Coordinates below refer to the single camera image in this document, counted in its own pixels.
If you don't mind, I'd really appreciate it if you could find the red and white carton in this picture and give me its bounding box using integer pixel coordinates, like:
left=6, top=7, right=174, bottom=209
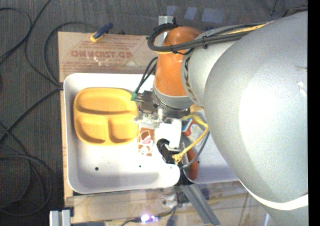
left=181, top=118, right=205, bottom=144

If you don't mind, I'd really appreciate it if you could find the brown cardboard board, red print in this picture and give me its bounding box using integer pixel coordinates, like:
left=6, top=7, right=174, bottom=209
left=57, top=31, right=251, bottom=203

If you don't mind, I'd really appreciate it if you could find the black cylinder on white bracket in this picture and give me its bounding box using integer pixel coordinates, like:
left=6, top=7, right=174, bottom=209
left=156, top=118, right=186, bottom=165

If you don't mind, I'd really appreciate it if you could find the orange sausage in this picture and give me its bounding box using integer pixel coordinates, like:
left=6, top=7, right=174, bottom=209
left=186, top=148, right=200, bottom=181

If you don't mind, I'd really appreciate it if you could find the brown and white carton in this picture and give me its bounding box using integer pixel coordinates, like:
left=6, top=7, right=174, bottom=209
left=137, top=126, right=156, bottom=158

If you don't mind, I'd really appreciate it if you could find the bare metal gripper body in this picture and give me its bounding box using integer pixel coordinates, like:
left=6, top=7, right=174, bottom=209
left=136, top=90, right=191, bottom=124

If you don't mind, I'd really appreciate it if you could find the yellow divided plate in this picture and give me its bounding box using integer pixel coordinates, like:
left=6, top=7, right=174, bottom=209
left=72, top=87, right=140, bottom=146

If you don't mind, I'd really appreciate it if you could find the white plastic tray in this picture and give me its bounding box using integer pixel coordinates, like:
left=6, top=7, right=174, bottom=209
left=180, top=109, right=241, bottom=185
left=62, top=72, right=182, bottom=195

